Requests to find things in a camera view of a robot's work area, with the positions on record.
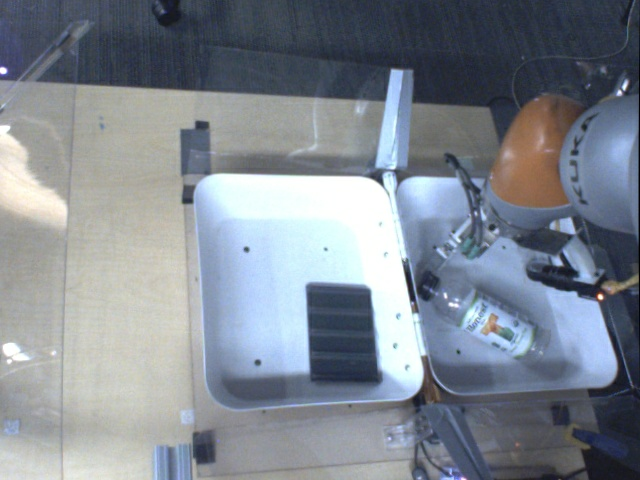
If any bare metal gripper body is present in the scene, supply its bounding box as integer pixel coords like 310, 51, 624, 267
480, 223, 574, 256

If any clear plastic bottle, green label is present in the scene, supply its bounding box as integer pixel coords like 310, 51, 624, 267
417, 267, 553, 362

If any white plastic tray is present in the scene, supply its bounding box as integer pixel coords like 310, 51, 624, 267
193, 172, 426, 412
396, 175, 620, 397

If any thin black and white rod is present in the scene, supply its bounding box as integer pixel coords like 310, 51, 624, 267
381, 170, 442, 403

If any black ribbed rectangular block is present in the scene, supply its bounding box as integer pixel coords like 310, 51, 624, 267
305, 282, 384, 384

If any black cylinder on white bracket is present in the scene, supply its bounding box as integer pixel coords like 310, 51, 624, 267
525, 235, 608, 300

